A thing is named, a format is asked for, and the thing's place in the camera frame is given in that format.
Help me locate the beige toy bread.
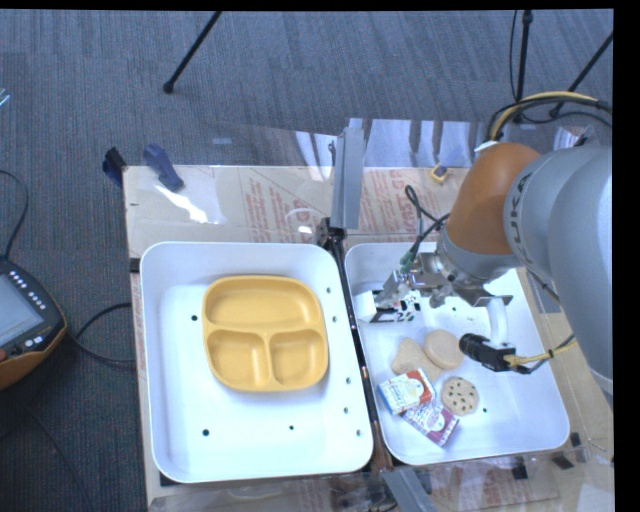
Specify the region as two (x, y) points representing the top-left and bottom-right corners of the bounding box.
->
(390, 336), (444, 382)

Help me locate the white and orange carton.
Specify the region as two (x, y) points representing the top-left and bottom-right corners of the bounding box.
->
(376, 367), (437, 416)

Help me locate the black cylinder on white bracket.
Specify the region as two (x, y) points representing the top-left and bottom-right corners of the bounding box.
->
(458, 293), (519, 374)

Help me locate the white carton black green print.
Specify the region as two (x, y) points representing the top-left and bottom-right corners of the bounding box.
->
(356, 289), (424, 324)

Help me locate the black tripod stand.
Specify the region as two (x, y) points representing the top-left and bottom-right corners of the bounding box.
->
(162, 10), (224, 95)
(508, 10), (614, 125)

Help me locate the white and purple carton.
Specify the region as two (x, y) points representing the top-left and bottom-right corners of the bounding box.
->
(399, 399), (461, 448)

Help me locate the white plastic tray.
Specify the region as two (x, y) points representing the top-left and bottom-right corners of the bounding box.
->
(138, 241), (376, 485)
(343, 241), (572, 467)

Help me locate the brown cardboard board red print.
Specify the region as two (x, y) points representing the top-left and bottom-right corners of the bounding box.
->
(122, 164), (614, 512)

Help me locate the beige cookie with green chips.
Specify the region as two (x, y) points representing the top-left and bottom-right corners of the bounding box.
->
(440, 376), (481, 417)

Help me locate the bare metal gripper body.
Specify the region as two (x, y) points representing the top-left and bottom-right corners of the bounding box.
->
(408, 251), (467, 308)

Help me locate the beige round biscuit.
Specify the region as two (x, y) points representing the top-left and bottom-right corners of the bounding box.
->
(423, 329), (466, 372)

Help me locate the black block with thin wires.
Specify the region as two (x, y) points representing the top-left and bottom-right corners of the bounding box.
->
(314, 217), (347, 247)

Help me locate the yellow divided plate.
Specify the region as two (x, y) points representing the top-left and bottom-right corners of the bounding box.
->
(201, 274), (331, 393)

